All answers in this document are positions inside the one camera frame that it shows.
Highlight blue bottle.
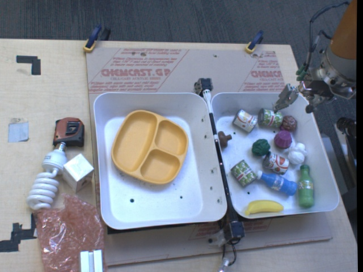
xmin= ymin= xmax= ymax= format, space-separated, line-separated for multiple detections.
xmin=256 ymin=170 xmax=298 ymax=197

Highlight pink bubble wrap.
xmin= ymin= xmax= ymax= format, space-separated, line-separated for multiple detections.
xmin=33 ymin=193 xmax=107 ymax=272

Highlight silver cube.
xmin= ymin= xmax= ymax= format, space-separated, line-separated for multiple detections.
xmin=62 ymin=153 xmax=95 ymax=193

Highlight white can with red print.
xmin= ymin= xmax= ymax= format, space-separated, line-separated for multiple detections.
xmin=262 ymin=151 xmax=290 ymax=175

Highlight white toy garlic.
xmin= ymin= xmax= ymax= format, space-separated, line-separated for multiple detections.
xmin=288 ymin=142 xmax=309 ymax=165

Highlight white block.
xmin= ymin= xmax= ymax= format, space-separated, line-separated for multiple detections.
xmin=79 ymin=249 xmax=103 ymax=272

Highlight black block with thin wires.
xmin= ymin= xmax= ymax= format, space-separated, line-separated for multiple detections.
xmin=223 ymin=221 xmax=246 ymax=241
xmin=194 ymin=77 xmax=214 ymax=96

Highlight green bottle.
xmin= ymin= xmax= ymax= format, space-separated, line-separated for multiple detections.
xmin=297 ymin=164 xmax=315 ymax=209

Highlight black cylinder on white bracket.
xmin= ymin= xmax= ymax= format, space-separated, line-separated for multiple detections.
xmin=336 ymin=117 xmax=357 ymax=141

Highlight green broccoli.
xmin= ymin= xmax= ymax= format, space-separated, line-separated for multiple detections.
xmin=251 ymin=139 xmax=272 ymax=157

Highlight brown toy mushroom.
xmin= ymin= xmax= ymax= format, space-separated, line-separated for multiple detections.
xmin=217 ymin=131 xmax=233 ymax=149

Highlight yellow banana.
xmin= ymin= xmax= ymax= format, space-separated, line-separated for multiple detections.
xmin=244 ymin=199 xmax=284 ymax=216

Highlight green can with fruit print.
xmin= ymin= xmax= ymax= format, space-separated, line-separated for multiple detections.
xmin=257 ymin=108 xmax=284 ymax=129

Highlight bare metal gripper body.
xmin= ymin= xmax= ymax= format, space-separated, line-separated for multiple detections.
xmin=297 ymin=65 xmax=357 ymax=105

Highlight purple toy cupcake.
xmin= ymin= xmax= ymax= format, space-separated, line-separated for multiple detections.
xmin=273 ymin=130 xmax=293 ymax=150

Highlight white spiral light bulb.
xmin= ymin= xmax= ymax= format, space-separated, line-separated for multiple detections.
xmin=26 ymin=142 xmax=68 ymax=211

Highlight green can with peas print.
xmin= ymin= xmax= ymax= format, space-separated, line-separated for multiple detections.
xmin=230 ymin=159 xmax=258 ymax=187

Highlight thin black and white rod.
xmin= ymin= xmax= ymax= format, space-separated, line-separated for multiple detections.
xmin=202 ymin=89 xmax=242 ymax=226

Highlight brown cardboard board red print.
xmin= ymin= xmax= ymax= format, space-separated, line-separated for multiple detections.
xmin=85 ymin=40 xmax=333 ymax=267

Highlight white plastic tray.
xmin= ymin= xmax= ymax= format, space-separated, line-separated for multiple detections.
xmin=92 ymin=91 xmax=228 ymax=231
xmin=210 ymin=91 xmax=340 ymax=220

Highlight yellow divided plate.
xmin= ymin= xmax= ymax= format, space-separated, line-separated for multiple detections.
xmin=111 ymin=109 xmax=190 ymax=185

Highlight orange and black tape measure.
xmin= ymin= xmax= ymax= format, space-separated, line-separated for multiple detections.
xmin=52 ymin=117 xmax=85 ymax=148

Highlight white and orange can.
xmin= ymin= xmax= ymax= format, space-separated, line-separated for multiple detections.
xmin=232 ymin=109 xmax=258 ymax=133

